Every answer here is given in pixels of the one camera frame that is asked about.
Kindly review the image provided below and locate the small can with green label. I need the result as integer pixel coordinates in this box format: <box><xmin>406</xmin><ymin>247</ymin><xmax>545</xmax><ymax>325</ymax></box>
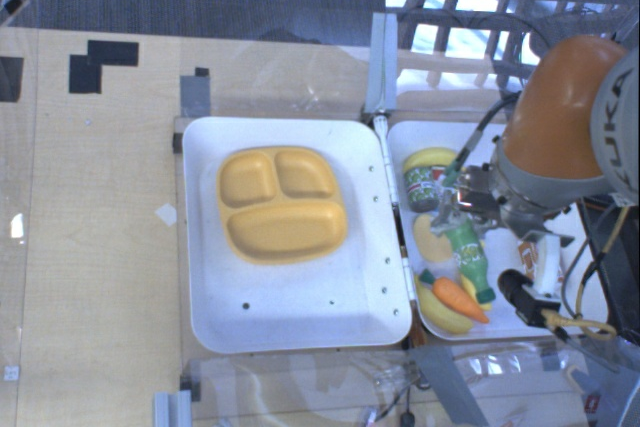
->
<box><xmin>403</xmin><ymin>164</ymin><xmax>447</xmax><ymax>214</ymax></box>

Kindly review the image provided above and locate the yellow curved toy piece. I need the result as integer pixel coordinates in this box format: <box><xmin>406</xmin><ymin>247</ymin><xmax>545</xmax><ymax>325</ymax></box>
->
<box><xmin>459</xmin><ymin>272</ymin><xmax>494</xmax><ymax>312</ymax></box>

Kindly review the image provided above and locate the orange carrot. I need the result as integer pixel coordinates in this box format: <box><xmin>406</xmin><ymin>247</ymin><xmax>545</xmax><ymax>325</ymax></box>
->
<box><xmin>418</xmin><ymin>268</ymin><xmax>491</xmax><ymax>326</ymax></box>

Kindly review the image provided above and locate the yellow round biscuit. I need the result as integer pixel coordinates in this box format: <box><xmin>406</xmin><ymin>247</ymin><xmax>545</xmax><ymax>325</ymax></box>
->
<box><xmin>412</xmin><ymin>213</ymin><xmax>454</xmax><ymax>264</ymax></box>

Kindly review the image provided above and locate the yellow divided plate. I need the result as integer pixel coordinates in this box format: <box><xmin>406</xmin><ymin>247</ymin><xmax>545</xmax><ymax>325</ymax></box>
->
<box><xmin>215</xmin><ymin>145</ymin><xmax>350</xmax><ymax>266</ymax></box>

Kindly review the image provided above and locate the white plastic tray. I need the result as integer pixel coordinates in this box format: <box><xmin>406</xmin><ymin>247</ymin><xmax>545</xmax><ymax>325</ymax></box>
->
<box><xmin>181</xmin><ymin>116</ymin><xmax>414</xmax><ymax>356</ymax></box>
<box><xmin>387</xmin><ymin>120</ymin><xmax>610</xmax><ymax>342</ymax></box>

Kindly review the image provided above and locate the black cylinder on white bracket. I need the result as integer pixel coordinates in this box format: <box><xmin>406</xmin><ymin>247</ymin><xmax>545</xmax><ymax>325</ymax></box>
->
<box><xmin>496</xmin><ymin>234</ymin><xmax>565</xmax><ymax>329</ymax></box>

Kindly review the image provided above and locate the yellow banana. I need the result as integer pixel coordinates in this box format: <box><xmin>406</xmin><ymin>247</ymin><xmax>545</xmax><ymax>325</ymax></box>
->
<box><xmin>413</xmin><ymin>273</ymin><xmax>475</xmax><ymax>336</ymax></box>
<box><xmin>402</xmin><ymin>146</ymin><xmax>460</xmax><ymax>176</ymax></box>

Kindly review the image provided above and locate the orange and white carton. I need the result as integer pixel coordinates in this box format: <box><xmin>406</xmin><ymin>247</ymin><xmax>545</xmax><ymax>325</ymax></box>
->
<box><xmin>516</xmin><ymin>238</ymin><xmax>542</xmax><ymax>282</ymax></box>

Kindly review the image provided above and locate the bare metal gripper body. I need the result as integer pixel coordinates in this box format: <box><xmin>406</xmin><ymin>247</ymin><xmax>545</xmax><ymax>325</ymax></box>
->
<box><xmin>451</xmin><ymin>153</ymin><xmax>512</xmax><ymax>227</ymax></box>

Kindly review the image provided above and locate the green plastic bottle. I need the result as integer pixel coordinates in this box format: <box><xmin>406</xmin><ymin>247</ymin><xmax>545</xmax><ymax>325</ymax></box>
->
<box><xmin>441</xmin><ymin>213</ymin><xmax>498</xmax><ymax>306</ymax></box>

